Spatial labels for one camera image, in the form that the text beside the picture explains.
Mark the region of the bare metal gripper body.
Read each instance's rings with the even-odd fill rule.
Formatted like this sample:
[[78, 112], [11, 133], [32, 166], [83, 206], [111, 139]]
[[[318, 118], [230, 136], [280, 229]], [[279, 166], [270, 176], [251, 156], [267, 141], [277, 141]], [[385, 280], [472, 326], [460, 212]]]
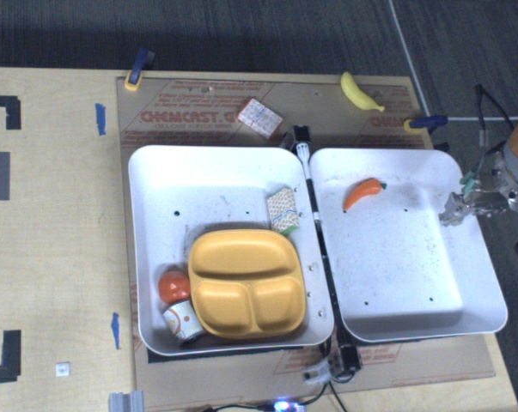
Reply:
[[485, 156], [473, 174], [467, 204], [474, 215], [518, 213], [518, 157], [510, 151]]

